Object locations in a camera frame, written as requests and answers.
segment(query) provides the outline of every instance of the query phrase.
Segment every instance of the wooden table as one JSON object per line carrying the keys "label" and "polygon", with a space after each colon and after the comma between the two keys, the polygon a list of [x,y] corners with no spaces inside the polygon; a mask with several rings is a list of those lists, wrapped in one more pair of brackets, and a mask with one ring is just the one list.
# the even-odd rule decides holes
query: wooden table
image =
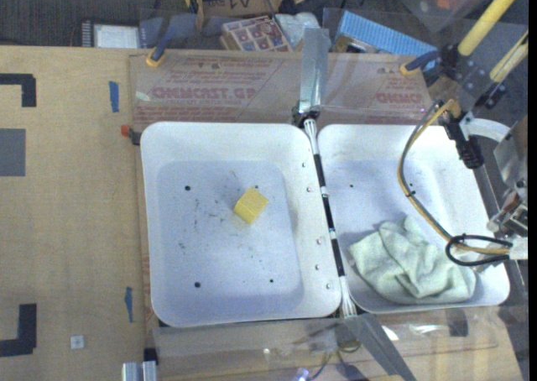
{"label": "wooden table", "polygon": [[[25,129],[26,150],[25,176],[0,177],[0,340],[17,336],[19,305],[37,304],[37,347],[0,358],[1,379],[114,380],[143,360],[138,148],[120,134],[132,121],[129,56],[142,53],[0,48],[0,73],[37,80],[37,107],[0,86],[0,128]],[[501,322],[494,332],[496,347],[407,362],[419,379],[521,379]],[[76,335],[85,346],[73,350]]]}

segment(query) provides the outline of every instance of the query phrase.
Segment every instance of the gray floor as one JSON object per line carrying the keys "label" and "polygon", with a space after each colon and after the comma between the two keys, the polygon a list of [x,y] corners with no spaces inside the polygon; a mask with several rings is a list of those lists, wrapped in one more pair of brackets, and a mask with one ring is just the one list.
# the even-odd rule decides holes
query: gray floor
{"label": "gray floor", "polygon": [[[147,14],[155,0],[0,0],[0,44],[30,44],[30,45],[70,45],[76,44],[80,37],[80,25],[83,18],[109,23],[136,24],[142,15]],[[311,0],[309,10],[322,15],[323,8],[337,8],[341,0]],[[470,14],[476,18],[485,9],[486,4]],[[161,0],[161,10],[172,12],[185,11],[184,0]],[[349,0],[348,8],[363,12],[390,12],[408,14],[406,8],[398,0]],[[503,26],[498,30],[513,36],[516,30],[528,24],[529,0],[517,0],[502,18]],[[406,28],[420,35],[419,26]],[[441,39],[453,37],[456,30],[448,29],[433,37],[436,44]],[[486,61],[500,51],[502,37],[490,37],[482,51],[482,59]],[[198,40],[197,48],[218,48],[214,39]],[[485,112],[484,117],[498,119],[508,125],[519,120],[528,110],[528,67],[522,64],[506,81],[510,91],[502,102],[491,112]],[[527,293],[527,264],[522,266],[523,279],[526,288],[516,289],[506,305],[505,317],[513,333],[515,352],[519,355],[521,367],[526,379],[529,379],[529,331],[527,313],[524,318],[519,308],[524,307]]]}

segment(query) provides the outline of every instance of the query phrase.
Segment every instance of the gray square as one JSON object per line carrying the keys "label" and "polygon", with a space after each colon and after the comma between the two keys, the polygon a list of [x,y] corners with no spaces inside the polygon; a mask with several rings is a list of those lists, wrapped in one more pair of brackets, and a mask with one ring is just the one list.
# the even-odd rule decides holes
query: gray square
{"label": "gray square", "polygon": [[26,129],[0,128],[0,176],[26,175]]}

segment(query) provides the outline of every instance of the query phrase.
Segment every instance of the cloth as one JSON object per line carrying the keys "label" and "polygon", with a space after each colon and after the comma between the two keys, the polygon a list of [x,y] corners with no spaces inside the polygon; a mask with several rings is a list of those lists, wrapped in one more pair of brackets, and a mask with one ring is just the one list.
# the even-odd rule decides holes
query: cloth
{"label": "cloth", "polygon": [[348,249],[358,273],[385,299],[416,304],[450,304],[468,300],[476,287],[471,268],[452,263],[412,217],[385,222]]}

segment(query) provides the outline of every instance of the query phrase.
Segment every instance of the yellow block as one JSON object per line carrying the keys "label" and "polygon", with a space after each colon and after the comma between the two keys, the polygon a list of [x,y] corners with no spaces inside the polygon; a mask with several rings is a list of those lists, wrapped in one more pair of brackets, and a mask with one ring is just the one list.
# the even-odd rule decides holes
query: yellow block
{"label": "yellow block", "polygon": [[237,201],[237,204],[235,204],[235,207],[233,208],[233,212],[241,217],[246,223],[252,224],[268,203],[269,199],[250,187]]}

